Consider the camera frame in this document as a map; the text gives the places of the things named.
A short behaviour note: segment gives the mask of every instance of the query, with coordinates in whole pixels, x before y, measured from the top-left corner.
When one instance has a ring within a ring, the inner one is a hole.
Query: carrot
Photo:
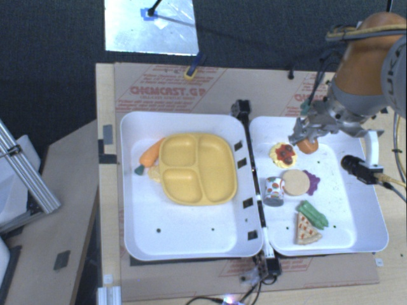
[[[137,175],[142,175],[144,168],[152,167],[160,155],[160,146],[165,138],[160,139],[153,144],[149,149],[143,152],[139,159],[140,166],[135,169]]]

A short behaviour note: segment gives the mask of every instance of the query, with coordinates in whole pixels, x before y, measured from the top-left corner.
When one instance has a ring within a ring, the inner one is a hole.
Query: pizza slice
[[[311,244],[321,237],[321,233],[313,227],[301,212],[298,212],[296,243],[300,245]]]

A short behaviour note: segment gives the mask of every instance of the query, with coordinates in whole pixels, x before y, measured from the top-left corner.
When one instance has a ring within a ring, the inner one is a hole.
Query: yellow plate
[[[182,205],[218,205],[237,190],[228,143],[208,133],[167,137],[160,148],[160,175],[165,194]]]

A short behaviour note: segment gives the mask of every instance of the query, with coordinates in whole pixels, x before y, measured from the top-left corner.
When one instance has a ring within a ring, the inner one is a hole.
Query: black fabric
[[[406,17],[407,0],[392,11]],[[205,65],[318,68],[332,25],[385,11],[387,0],[193,0]],[[191,57],[104,50],[104,0],[0,0],[0,119],[47,145],[96,118],[95,64],[190,64]]]

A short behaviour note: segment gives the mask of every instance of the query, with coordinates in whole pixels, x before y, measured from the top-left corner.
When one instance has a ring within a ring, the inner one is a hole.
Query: orange carrot
[[[160,155],[160,146],[161,143],[164,141],[165,138],[157,141],[153,144],[149,149],[143,152],[139,159],[139,163],[144,167],[152,167],[157,160],[158,156]]]

